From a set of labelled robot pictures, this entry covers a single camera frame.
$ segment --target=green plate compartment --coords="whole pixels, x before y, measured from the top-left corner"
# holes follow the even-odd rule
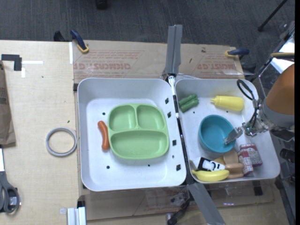
[[[110,147],[120,158],[157,158],[168,151],[165,117],[153,105],[116,106],[109,113],[107,128]]]

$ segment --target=teal bowl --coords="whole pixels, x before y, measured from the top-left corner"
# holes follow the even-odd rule
[[[209,115],[200,123],[198,130],[199,143],[205,150],[211,152],[229,152],[234,147],[235,140],[226,145],[223,139],[232,130],[233,126],[227,119],[219,115]]]

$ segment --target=table surface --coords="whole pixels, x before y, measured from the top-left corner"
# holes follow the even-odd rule
[[[74,73],[70,43],[0,41],[1,54],[19,54],[25,77],[14,71],[12,61],[3,61],[16,143],[3,147],[8,181],[18,188],[22,205],[15,214],[0,213],[1,224],[66,224],[63,208],[76,208],[79,197],[77,153],[54,157],[45,147],[48,132],[56,127],[76,131]],[[51,137],[53,149],[72,147],[64,133]],[[272,201],[219,208],[227,224],[288,225],[280,193],[270,186]],[[88,221],[93,225],[166,224],[165,214]],[[187,211],[178,224],[206,224],[199,210]]]

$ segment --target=white ring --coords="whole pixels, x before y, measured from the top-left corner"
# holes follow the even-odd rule
[[[49,146],[49,138],[51,137],[51,135],[55,132],[67,132],[69,133],[72,137],[73,137],[73,140],[74,140],[74,145],[73,147],[71,148],[71,150],[67,151],[67,152],[55,152],[53,151],[50,146]],[[67,127],[56,127],[54,129],[52,129],[48,134],[47,134],[47,137],[46,137],[46,148],[48,150],[48,152],[50,152],[52,155],[54,156],[57,156],[57,157],[65,157],[69,154],[71,154],[75,149],[76,149],[76,146],[77,146],[77,138],[76,138],[76,134],[74,131],[72,131],[71,129],[67,128]]]

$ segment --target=black caster wheel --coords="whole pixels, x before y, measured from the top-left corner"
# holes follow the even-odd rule
[[[99,10],[107,9],[108,7],[107,0],[96,0],[96,7]]]

